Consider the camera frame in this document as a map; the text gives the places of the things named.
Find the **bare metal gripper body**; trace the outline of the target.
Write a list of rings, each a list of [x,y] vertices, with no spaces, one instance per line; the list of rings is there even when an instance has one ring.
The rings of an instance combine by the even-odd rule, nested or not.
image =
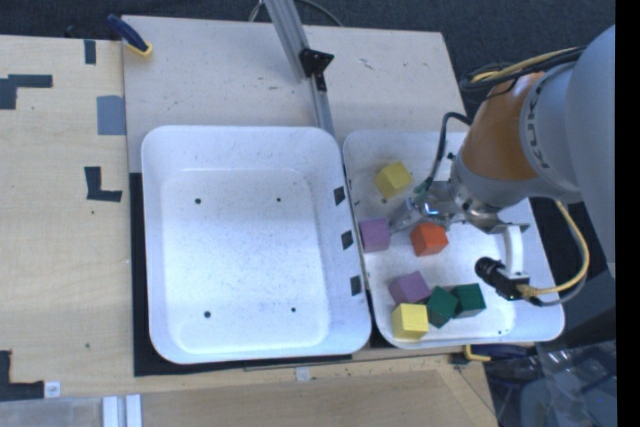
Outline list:
[[[499,233],[499,208],[475,198],[452,181],[434,181],[417,193],[417,207],[423,218],[449,229],[466,223],[484,233]]]

